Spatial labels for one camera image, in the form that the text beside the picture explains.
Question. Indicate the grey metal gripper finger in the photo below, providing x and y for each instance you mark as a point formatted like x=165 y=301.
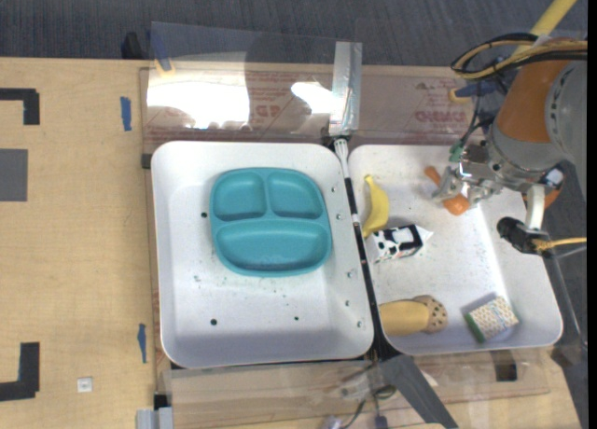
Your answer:
x=447 y=190
x=476 y=194

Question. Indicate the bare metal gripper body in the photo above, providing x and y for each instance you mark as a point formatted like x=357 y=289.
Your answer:
x=480 y=168

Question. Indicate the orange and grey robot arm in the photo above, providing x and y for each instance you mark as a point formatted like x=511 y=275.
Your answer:
x=527 y=105

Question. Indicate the orange carrot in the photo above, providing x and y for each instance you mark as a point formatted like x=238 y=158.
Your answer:
x=457 y=206

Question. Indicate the yellow banana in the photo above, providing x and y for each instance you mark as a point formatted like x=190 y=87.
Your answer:
x=379 y=208

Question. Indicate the black and white milk carton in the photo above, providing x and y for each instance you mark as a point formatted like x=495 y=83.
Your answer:
x=396 y=243

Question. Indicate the white plastic tray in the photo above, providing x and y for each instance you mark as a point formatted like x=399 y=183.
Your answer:
x=261 y=320
x=462 y=268

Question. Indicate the brown cardboard board red print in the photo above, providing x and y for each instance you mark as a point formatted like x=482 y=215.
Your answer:
x=396 y=105

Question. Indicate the tan chocolate chip biscuit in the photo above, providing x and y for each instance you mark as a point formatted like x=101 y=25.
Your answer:
x=436 y=315

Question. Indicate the patterned packet with green edge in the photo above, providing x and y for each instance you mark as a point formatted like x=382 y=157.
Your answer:
x=493 y=320

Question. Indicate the yellow toy bread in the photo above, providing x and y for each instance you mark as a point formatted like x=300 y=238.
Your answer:
x=402 y=319

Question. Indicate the blue divided plate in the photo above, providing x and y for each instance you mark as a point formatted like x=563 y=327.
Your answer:
x=270 y=240

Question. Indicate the black cylinder on white bracket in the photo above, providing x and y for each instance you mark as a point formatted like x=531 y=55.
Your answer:
x=515 y=231

